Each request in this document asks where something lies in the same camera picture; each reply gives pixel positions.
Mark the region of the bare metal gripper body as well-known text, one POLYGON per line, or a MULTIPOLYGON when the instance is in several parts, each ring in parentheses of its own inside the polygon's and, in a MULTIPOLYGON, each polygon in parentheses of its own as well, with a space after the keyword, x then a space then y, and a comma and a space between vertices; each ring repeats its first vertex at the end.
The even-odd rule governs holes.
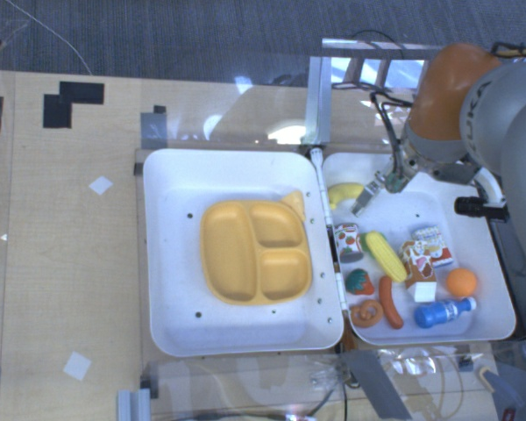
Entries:
POLYGON ((364 187, 370 196, 377 196, 383 189, 388 193, 403 192, 419 171, 416 156, 406 154, 392 155, 385 165, 373 175, 373 179, 364 187))

